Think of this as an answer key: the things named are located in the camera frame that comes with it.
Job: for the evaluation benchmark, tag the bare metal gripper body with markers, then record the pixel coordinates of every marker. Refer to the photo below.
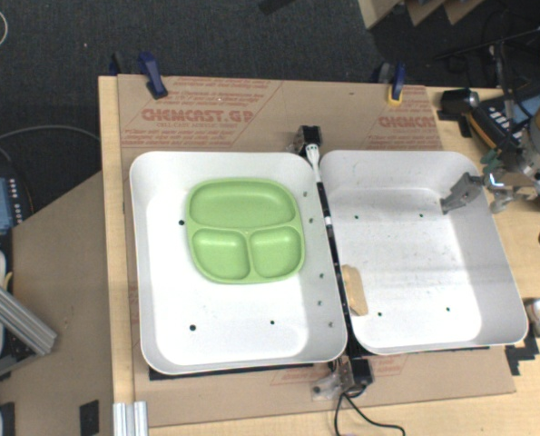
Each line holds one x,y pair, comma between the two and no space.
538,177

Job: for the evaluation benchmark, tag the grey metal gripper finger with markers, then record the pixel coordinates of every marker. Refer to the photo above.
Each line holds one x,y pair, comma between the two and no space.
463,192
501,203

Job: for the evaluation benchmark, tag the white plastic tray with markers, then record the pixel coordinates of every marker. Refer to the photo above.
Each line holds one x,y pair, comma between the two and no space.
233,325
410,270

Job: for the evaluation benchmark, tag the thin black and white rod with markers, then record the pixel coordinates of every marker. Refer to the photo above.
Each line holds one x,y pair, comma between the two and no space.
328,225

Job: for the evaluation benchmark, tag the tan bread slice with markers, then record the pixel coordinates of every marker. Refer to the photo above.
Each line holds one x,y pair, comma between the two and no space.
356,289

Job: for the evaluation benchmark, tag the brown cardboard board, red print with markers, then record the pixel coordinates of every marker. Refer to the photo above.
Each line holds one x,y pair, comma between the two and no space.
260,107

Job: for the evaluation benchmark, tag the green divided plate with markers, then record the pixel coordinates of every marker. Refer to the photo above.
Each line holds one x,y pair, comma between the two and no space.
244,225

